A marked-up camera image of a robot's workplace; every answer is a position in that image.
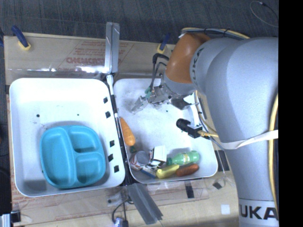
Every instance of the dark gray carpet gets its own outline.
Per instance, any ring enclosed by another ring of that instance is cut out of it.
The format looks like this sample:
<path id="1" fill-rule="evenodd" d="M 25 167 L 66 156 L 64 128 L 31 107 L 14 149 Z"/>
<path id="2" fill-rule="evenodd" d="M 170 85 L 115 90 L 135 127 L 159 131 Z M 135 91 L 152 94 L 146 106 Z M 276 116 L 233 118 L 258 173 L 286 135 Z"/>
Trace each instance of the dark gray carpet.
<path id="1" fill-rule="evenodd" d="M 278 36 L 278 28 L 257 19 L 250 10 L 254 0 L 0 0 L 0 27 L 13 35 L 12 25 L 24 32 L 104 38 L 106 22 L 120 24 L 120 39 L 159 42 L 170 33 L 178 41 L 184 27 L 229 28 L 256 36 Z M 278 14 L 279 0 L 258 0 Z M 253 4 L 255 13 L 277 25 L 274 13 Z M 5 76 L 0 47 L 0 215 L 10 211 Z"/>

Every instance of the green bottle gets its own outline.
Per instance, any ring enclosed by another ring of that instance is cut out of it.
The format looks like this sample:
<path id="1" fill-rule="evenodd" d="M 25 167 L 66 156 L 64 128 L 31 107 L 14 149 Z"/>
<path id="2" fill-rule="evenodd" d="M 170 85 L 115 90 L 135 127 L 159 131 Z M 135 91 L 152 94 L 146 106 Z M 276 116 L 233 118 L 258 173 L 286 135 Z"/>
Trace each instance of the green bottle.
<path id="1" fill-rule="evenodd" d="M 199 160 L 199 153 L 195 150 L 190 152 L 178 153 L 173 158 L 168 157 L 166 161 L 166 165 L 170 166 L 172 164 L 178 164 L 180 166 L 197 162 Z"/>

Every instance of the orange carrot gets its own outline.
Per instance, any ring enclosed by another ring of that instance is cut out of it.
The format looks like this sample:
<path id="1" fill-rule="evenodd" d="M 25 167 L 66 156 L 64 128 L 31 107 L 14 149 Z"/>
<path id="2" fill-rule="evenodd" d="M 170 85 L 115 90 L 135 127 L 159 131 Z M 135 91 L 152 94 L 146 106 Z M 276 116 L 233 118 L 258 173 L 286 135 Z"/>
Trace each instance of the orange carrot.
<path id="1" fill-rule="evenodd" d="M 125 144 L 128 146 L 133 146 L 136 143 L 136 139 L 134 137 L 132 130 L 129 128 L 126 121 L 121 117 L 120 117 L 120 123 L 121 123 L 121 128 L 122 128 L 122 133 L 123 133 Z"/>

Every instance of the toy sausage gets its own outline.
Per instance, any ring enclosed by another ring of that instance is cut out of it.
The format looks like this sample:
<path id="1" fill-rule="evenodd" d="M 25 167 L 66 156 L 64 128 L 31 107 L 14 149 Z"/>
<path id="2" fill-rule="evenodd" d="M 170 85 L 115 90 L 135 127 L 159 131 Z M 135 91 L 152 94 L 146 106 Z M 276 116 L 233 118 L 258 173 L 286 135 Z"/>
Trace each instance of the toy sausage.
<path id="1" fill-rule="evenodd" d="M 186 167 L 183 167 L 183 168 L 179 168 L 177 171 L 176 171 L 176 175 L 177 176 L 186 176 L 186 175 L 191 175 L 193 174 L 194 172 L 196 172 L 197 170 L 199 170 L 199 165 L 194 163 L 190 166 L 186 166 Z"/>

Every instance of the blue plate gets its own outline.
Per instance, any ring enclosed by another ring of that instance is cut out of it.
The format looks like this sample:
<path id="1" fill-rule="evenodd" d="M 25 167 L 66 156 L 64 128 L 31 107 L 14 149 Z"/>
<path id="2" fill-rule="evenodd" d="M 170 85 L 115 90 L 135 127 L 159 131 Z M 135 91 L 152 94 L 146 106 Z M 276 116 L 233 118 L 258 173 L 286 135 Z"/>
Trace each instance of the blue plate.
<path id="1" fill-rule="evenodd" d="M 59 126 L 45 131 L 40 139 L 40 157 L 46 180 L 57 188 L 93 184 L 106 170 L 102 143 L 86 126 Z"/>

